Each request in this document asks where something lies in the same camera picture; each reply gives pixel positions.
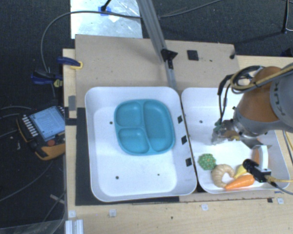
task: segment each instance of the blue divided plate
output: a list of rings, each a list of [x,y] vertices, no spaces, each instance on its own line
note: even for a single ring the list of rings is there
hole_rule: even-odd
[[[121,103],[114,113],[120,147],[131,155],[161,154],[175,143],[168,108],[158,100],[139,99]]]

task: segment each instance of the dark carpet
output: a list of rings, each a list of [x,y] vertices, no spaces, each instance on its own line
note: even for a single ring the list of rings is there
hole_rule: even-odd
[[[158,15],[186,10],[214,0],[153,0]],[[281,56],[291,49],[293,32],[281,33],[283,0],[224,0],[193,12],[160,19],[166,39],[231,43],[239,55]],[[49,85],[34,85],[30,75],[42,70],[40,39],[55,17],[69,12],[69,0],[0,0],[0,108],[9,105],[39,107],[52,99]],[[288,27],[293,29],[293,4]],[[147,33],[143,27],[144,37]],[[52,73],[61,72],[55,58],[73,48],[70,19],[56,22],[45,38],[44,54]],[[62,100],[60,91],[56,91]],[[0,116],[22,112],[5,110]],[[0,120],[0,135],[16,129],[15,117]],[[17,133],[0,139],[0,199],[37,178],[49,161],[39,160]],[[37,182],[0,202],[0,228],[41,222],[54,204],[49,196],[64,191],[63,159],[54,160]],[[58,204],[47,220],[62,218]]]

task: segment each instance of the wooden table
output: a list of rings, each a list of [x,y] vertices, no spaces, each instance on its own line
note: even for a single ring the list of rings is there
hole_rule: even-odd
[[[63,55],[75,58],[75,50],[65,49]],[[293,58],[276,57],[236,58],[240,68],[259,64],[283,67],[293,61]],[[68,98],[76,95],[76,72],[78,71],[68,66],[63,67],[65,107],[68,106]],[[76,112],[70,111],[69,116],[76,117]],[[68,211],[75,211],[76,219],[84,221],[84,233],[293,233],[293,196],[275,193],[274,190],[269,190],[266,194],[259,193],[259,199],[253,197],[250,200],[221,198],[215,201],[213,195],[206,193],[199,199],[189,195],[178,203],[75,206],[76,126],[66,126],[65,131],[67,207]],[[290,176],[293,177],[293,167],[281,132],[277,132],[277,136]],[[293,134],[290,134],[290,137],[293,142]],[[293,183],[287,190],[293,191]],[[268,202],[268,197],[272,198],[272,202]],[[109,210],[116,210],[116,217],[110,217]]]

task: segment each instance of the white tray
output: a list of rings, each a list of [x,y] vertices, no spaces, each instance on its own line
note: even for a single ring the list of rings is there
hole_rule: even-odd
[[[233,106],[237,106],[241,99],[240,95],[235,95],[231,91],[228,93],[228,103],[223,119],[231,119],[233,116]],[[186,115],[186,124],[190,136],[191,148],[194,155],[194,162],[197,169],[198,180],[202,188],[208,193],[230,193],[237,191],[251,191],[275,189],[268,183],[255,182],[252,186],[236,190],[226,191],[216,187],[212,181],[210,170],[205,171],[197,163],[202,154],[213,154],[216,164],[228,164],[236,170],[246,158],[251,158],[252,151],[240,141],[227,141],[225,143],[213,145],[211,135],[214,123],[219,119],[218,96],[216,88],[188,88],[182,93],[182,104]],[[268,168],[272,170],[272,176],[282,179],[289,179],[290,175],[285,164],[278,139],[274,131],[269,131],[259,140],[265,145],[271,145],[268,149]],[[225,183],[232,179],[224,175]],[[282,188],[288,183],[279,183]]]
[[[118,144],[114,111],[125,101],[155,99],[171,114],[175,144],[166,153],[133,156]],[[96,87],[85,95],[91,189],[104,202],[191,194],[197,179],[180,98],[168,87]]]

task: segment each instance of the black connector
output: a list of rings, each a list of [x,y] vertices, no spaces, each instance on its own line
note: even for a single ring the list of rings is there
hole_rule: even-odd
[[[259,164],[257,164],[255,161],[251,159],[244,160],[242,165],[260,183],[267,182],[265,176],[270,175],[272,173],[270,169],[261,170],[259,168]]]

